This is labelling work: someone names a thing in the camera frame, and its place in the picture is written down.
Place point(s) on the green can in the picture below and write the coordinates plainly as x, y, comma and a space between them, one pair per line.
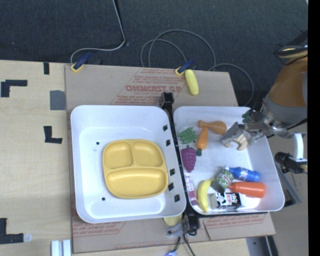
223, 180

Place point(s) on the red and white carton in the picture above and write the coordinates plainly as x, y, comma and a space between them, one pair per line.
191, 190

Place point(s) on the black cylinder on white bracket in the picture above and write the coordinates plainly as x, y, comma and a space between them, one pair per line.
290, 161

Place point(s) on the orange carrot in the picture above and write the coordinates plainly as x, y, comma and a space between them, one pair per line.
202, 140

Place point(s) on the white plastic tray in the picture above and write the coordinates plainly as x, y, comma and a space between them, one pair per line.
90, 175
265, 170

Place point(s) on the green lettuce leaf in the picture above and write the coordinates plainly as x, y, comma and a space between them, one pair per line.
187, 135

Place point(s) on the thin black and white rod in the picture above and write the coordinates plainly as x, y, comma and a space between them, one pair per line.
175, 140

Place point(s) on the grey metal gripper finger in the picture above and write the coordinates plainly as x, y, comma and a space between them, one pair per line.
232, 132
255, 138

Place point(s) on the orange bottle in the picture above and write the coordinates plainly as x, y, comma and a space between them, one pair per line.
250, 189

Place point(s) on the yellow banana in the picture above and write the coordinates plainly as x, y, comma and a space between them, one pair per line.
203, 195

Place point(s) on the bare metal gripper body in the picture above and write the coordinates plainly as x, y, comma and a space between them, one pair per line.
260, 123

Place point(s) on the orange chicken drumstick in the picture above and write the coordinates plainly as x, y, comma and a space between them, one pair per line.
216, 126

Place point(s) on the yellow divided plate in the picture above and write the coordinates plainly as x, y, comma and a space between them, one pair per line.
136, 180

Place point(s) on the purple grapes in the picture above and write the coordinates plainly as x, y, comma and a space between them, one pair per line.
188, 158

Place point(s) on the black and white milk carton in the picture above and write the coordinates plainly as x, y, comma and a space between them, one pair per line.
228, 200

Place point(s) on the brown cardboard board, red print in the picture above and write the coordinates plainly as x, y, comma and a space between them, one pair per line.
105, 82

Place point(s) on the beige bread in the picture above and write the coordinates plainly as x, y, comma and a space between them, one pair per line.
242, 143

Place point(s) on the blue bottle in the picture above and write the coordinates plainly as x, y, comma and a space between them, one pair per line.
243, 173

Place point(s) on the yellow corn cob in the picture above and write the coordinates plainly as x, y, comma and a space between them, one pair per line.
192, 82

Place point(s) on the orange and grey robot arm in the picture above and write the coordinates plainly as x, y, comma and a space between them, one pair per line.
287, 85

